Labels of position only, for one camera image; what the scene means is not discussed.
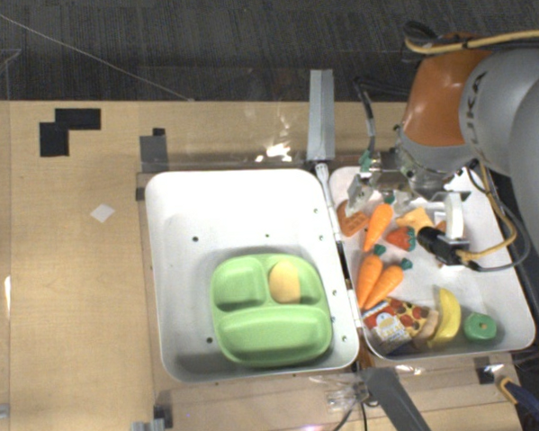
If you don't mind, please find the yellow cheese wedge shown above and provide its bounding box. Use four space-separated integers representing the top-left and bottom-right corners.
394 206 436 232

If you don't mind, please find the black cylinder on white bracket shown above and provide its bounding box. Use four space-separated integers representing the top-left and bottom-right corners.
413 190 474 269

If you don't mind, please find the white plastic tray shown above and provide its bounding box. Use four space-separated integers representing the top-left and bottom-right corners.
328 156 539 366
142 161 363 386

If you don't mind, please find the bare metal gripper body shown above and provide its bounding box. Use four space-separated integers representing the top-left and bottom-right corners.
359 145 455 203

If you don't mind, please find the pizza slice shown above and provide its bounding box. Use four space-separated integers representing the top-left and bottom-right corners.
385 294 442 343

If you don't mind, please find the orange carrot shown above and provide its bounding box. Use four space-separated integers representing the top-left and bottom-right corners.
353 244 391 310
360 256 417 312
360 193 400 254

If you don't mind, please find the red strawberry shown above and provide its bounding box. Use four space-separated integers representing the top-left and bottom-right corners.
382 224 419 255

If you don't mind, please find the orange biscuit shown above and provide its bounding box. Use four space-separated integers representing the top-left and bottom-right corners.
336 200 372 239

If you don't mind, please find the yellow banana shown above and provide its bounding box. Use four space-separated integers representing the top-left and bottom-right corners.
423 285 464 350

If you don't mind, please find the red and white carton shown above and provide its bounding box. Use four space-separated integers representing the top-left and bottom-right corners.
360 298 415 357

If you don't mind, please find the green doughnut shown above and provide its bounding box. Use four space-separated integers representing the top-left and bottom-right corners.
462 310 499 345

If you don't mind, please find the green divided plate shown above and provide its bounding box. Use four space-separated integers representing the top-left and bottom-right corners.
207 249 337 373

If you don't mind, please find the yellow toy potato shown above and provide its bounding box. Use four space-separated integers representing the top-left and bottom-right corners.
266 259 303 306

